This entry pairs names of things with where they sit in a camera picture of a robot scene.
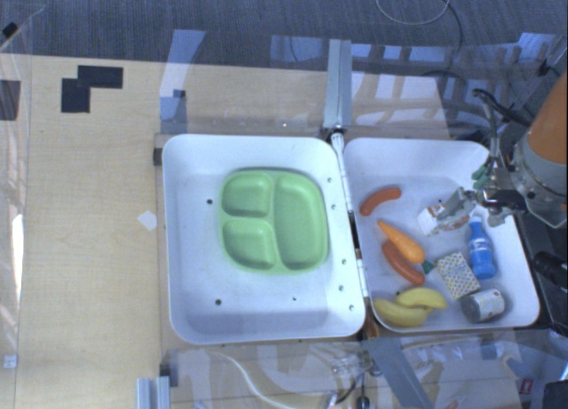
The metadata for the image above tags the green divided plate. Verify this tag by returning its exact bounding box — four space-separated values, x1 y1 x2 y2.
217 169 331 277

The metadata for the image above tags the blue bottle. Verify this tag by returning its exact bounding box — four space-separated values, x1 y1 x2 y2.
468 215 498 281

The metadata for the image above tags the grey and white can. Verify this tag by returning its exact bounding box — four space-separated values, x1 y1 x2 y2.
460 288 508 325

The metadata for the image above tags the yellow patterned carton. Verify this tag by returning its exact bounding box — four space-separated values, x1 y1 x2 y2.
434 251 482 302

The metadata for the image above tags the yellow banana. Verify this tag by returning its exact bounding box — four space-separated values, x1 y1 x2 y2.
395 287 448 311
372 297 434 328

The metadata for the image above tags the white plastic tray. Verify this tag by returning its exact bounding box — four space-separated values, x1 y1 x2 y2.
162 133 367 346
343 137 541 334

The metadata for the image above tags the orange carrot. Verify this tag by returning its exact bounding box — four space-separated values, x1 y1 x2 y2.
376 219 437 276

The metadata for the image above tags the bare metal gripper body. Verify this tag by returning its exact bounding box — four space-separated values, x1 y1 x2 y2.
477 169 568 229

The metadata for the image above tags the orange sausage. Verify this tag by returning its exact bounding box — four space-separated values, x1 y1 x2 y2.
359 186 403 217
381 240 427 287

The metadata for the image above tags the black cylinder on white bracket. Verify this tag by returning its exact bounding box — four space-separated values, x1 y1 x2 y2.
532 249 568 288

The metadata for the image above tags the white and orange carton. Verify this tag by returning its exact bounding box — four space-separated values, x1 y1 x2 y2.
416 201 471 238

